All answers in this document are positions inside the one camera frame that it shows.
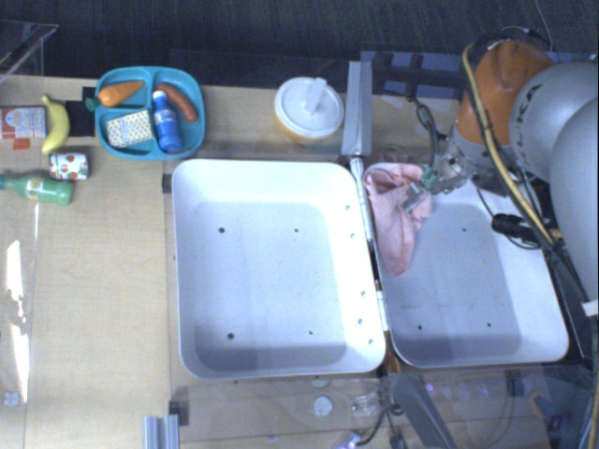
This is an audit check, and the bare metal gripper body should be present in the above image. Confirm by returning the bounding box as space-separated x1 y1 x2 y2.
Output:
430 150 470 196

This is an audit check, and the pink cloth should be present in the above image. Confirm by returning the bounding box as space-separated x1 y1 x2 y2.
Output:
363 164 434 278

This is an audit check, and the white plastic tray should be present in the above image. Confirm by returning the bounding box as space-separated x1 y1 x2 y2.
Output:
170 158 387 382
362 161 571 370

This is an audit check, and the yellow cup with white lid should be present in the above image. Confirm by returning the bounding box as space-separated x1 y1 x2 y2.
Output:
273 76 346 146

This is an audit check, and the blue divided plate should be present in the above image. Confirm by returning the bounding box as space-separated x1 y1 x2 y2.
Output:
94 65 207 161

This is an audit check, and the brown sausage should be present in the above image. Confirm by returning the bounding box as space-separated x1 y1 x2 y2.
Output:
156 81 199 124

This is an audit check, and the blue bottle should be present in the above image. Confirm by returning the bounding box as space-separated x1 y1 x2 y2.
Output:
152 90 184 154

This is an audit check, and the yellow patterned packet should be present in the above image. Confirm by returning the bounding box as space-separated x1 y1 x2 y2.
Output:
105 109 156 150

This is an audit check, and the orange carrot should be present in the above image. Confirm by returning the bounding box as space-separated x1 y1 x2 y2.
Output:
85 80 146 112

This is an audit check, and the white can with orange print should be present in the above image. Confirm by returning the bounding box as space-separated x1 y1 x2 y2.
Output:
48 152 91 182

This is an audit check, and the yellow banana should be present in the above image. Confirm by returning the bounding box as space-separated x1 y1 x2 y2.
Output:
40 94 72 156

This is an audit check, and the green bottle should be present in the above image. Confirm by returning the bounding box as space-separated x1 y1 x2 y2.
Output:
0 173 77 207

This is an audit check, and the orange and white carton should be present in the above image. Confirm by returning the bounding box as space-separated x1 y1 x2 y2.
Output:
0 105 49 141

